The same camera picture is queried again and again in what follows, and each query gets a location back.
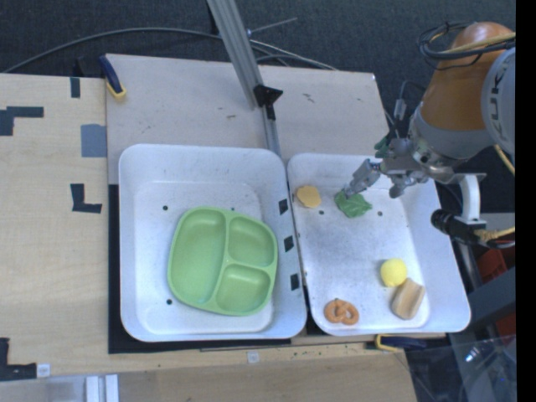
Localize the yellow lemon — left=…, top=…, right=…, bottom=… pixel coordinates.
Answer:
left=379, top=258, right=409, bottom=288

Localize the green lettuce leaf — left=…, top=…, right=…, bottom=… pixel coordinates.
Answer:
left=333, top=189, right=374, bottom=219

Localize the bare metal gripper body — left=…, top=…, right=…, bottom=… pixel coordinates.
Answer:
left=379, top=137, right=457, bottom=184

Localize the black cylinder on white bracket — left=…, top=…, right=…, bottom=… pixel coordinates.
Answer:
left=430, top=173, right=489, bottom=246

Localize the orange pretzel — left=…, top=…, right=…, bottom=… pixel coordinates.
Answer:
left=323, top=298, right=360, bottom=326

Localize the white plastic tray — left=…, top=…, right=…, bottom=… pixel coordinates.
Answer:
left=118, top=142, right=308, bottom=343
left=286, top=152, right=472, bottom=338

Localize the yellow round biscuit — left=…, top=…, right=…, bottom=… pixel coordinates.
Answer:
left=294, top=184, right=322, bottom=209

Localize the tan bread roll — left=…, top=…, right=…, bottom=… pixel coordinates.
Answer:
left=390, top=277, right=426, bottom=321

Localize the green divided plate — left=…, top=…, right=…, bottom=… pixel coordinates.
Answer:
left=167, top=205, right=280, bottom=317

